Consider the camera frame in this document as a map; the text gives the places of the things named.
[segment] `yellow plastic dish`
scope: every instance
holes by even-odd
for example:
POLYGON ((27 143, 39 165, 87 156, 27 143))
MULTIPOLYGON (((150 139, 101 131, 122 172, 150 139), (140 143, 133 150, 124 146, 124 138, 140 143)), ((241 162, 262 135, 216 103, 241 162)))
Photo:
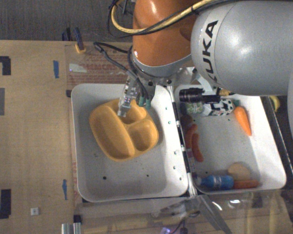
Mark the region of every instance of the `yellow plastic dish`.
POLYGON ((92 133, 107 157, 125 161, 151 150, 158 142, 158 130, 145 108, 135 100, 126 117, 119 117, 118 99, 95 108, 89 117, 92 133))

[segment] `small white block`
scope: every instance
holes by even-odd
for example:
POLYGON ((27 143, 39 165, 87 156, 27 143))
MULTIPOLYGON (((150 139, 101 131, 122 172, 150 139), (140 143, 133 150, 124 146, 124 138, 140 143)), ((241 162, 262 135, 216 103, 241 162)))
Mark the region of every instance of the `small white block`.
POLYGON ((30 208, 30 215, 31 216, 39 215, 39 208, 38 207, 30 208))

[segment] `gray floor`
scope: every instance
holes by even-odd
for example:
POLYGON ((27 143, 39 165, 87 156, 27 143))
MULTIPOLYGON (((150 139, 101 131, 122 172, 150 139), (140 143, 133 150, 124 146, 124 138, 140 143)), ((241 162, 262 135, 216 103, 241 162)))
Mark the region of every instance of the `gray floor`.
MULTIPOLYGON (((67 28, 79 27, 84 40, 116 39, 106 29, 112 0, 0 0, 0 39, 62 40, 67 28)), ((119 23, 130 27, 133 5, 118 15, 119 23)))

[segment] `orange carrot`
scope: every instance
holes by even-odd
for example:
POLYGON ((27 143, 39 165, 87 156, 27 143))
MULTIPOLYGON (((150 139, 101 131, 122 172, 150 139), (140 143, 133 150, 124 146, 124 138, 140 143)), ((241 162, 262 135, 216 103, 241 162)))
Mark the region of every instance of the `orange carrot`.
POLYGON ((238 120, 241 127, 243 128, 243 130, 246 132, 248 136, 251 136, 252 133, 251 133, 250 122, 249 122, 248 115, 245 109, 241 106, 237 106, 233 112, 236 119, 238 120))
POLYGON ((185 144, 186 144, 186 148, 191 148, 192 147, 192 135, 194 134, 194 132, 197 129, 197 125, 196 124, 192 124, 189 129, 186 132, 185 135, 185 144))
POLYGON ((259 186, 259 182, 256 179, 235 181, 233 184, 234 189, 250 189, 259 186))
POLYGON ((198 162, 203 162, 204 157, 199 148, 199 138, 200 137, 197 133, 194 133, 192 135, 192 152, 193 152, 193 156, 198 162))

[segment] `plastic tray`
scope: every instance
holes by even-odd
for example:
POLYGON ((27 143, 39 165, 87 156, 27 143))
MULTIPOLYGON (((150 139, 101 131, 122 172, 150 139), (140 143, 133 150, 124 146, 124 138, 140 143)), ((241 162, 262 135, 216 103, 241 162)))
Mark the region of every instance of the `plastic tray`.
POLYGON ((71 100, 77 185, 90 202, 173 197, 188 189, 188 177, 169 92, 160 86, 149 114, 159 132, 157 145, 137 158, 115 162, 96 142, 89 124, 93 109, 121 96, 122 84, 80 84, 71 100))
MULTIPOLYGON (((177 108, 179 108, 179 91, 200 85, 183 85, 174 91, 177 108)), ((203 117, 191 115, 193 123, 198 125, 200 136, 199 147, 203 162, 195 162, 199 177, 208 175, 225 175, 228 167, 240 162, 248 167, 253 179, 260 186, 253 189, 213 191, 196 185, 199 191, 206 194, 238 193, 245 191, 262 191, 280 189, 286 184, 286 173, 275 144, 265 110, 260 97, 233 95, 227 98, 240 101, 245 107, 250 120, 252 136, 247 136, 233 113, 223 116, 203 117)))

